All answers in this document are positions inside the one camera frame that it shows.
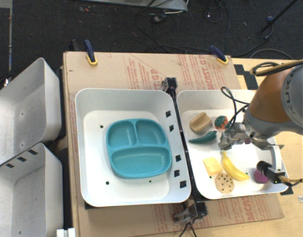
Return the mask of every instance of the cheese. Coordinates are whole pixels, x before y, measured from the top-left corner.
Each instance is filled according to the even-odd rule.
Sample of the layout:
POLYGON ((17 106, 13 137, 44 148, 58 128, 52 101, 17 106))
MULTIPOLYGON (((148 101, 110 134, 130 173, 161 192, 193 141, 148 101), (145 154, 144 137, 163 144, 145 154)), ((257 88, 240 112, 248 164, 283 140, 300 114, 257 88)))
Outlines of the cheese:
POLYGON ((210 157, 207 159, 203 159, 203 163, 207 170, 209 176, 213 176, 219 174, 223 171, 223 167, 221 164, 216 160, 215 157, 210 157))

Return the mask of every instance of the black floor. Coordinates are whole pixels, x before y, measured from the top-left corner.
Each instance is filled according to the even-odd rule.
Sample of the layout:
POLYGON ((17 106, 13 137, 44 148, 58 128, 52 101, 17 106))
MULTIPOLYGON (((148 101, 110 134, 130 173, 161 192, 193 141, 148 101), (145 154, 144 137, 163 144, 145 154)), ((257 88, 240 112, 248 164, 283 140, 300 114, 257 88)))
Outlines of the black floor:
POLYGON ((168 14, 159 24, 142 7, 76 0, 13 0, 12 56, 9 10, 0 8, 0 77, 11 63, 14 78, 37 58, 53 69, 76 39, 98 52, 202 53, 211 45, 233 57, 303 59, 303 0, 190 0, 188 12, 168 14))

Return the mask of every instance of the blue plate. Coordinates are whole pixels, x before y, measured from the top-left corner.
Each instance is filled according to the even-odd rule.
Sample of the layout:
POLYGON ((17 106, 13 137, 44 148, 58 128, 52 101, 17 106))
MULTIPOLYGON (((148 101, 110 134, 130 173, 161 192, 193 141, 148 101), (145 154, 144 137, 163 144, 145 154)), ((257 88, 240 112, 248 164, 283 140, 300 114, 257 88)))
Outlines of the blue plate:
POLYGON ((124 119, 111 124, 106 145, 111 167, 122 178, 149 178, 165 173, 172 155, 162 127, 151 119, 124 119))

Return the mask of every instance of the blue and yellow clamp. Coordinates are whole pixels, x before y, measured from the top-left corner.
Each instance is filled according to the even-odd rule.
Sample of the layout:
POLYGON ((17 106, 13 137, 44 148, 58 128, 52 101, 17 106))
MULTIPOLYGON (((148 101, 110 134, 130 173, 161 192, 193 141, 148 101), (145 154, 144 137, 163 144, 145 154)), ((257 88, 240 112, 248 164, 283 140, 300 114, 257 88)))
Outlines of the blue and yellow clamp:
POLYGON ((90 63, 91 66, 97 65, 97 59, 94 55, 93 47, 88 39, 84 41, 84 46, 86 47, 87 51, 87 60, 90 63))
POLYGON ((228 63, 228 59, 226 58, 226 56, 217 47, 211 45, 210 46, 210 53, 215 55, 217 57, 217 60, 220 63, 222 63, 223 65, 226 65, 228 63))

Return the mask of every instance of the cookie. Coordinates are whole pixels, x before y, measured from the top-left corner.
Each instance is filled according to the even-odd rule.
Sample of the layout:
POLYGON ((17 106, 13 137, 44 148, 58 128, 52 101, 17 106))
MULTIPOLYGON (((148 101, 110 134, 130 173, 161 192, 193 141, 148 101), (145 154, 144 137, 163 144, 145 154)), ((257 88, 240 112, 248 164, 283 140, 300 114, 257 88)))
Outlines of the cookie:
POLYGON ((215 179, 216 188, 223 194, 231 193, 234 188, 234 180, 228 174, 221 173, 215 179))

